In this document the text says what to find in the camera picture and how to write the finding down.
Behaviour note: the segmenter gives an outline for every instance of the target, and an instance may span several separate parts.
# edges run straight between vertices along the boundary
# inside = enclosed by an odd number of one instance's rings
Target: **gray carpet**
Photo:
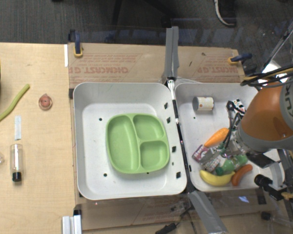
[[[234,48],[262,65],[293,20],[293,0],[236,0],[237,26],[216,17],[213,0],[160,0],[176,17],[180,45]],[[84,42],[164,44],[163,14],[143,0],[124,0],[117,27],[115,0],[0,0],[0,42],[60,43],[70,29]]]

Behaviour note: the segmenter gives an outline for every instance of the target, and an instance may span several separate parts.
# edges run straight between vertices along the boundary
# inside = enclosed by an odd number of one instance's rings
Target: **carrot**
[[[219,144],[220,142],[224,141],[224,139],[226,138],[227,134],[229,132],[228,128],[221,128],[219,129],[216,133],[214,133],[204,144],[204,146],[206,147],[212,147],[215,146],[217,144]]]
[[[242,166],[231,178],[231,183],[233,186],[239,185],[241,178],[248,172],[253,170],[253,166],[251,164],[246,164]]]

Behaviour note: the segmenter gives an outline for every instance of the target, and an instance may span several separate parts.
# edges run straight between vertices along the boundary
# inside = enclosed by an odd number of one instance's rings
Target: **table top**
[[[59,234],[61,219],[72,216],[78,193],[74,183],[74,139],[64,45],[0,43],[0,60],[0,114],[24,85],[30,85],[14,110],[0,122],[0,151],[5,156],[5,162],[0,165],[0,233]],[[45,93],[53,101],[47,111],[38,104]],[[15,116],[21,117],[20,140],[15,140]],[[9,167],[9,146],[14,143],[24,147],[24,175],[18,184],[12,181]],[[222,220],[230,233],[241,233],[240,228],[249,228],[250,222],[250,233],[261,230],[285,233],[287,230],[282,226],[271,229],[268,223],[259,225],[258,213],[232,217],[226,210],[222,211]],[[196,218],[194,224],[199,233],[207,233],[200,219]],[[156,223],[102,229],[96,233],[154,233],[163,226]],[[191,232],[189,220],[176,230],[180,234]]]

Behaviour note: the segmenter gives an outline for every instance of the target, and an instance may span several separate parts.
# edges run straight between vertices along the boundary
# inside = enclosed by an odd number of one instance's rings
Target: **toy banana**
[[[213,186],[224,186],[228,184],[231,180],[231,177],[235,174],[235,172],[231,172],[230,174],[225,174],[222,176],[217,176],[211,174],[205,170],[200,170],[201,178],[208,184]]]

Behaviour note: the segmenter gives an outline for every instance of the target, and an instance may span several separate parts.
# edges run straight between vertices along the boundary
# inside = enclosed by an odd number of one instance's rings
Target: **green bowl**
[[[112,166],[121,173],[149,173],[164,168],[169,161],[166,131],[154,115],[112,117],[106,127],[106,144]]]

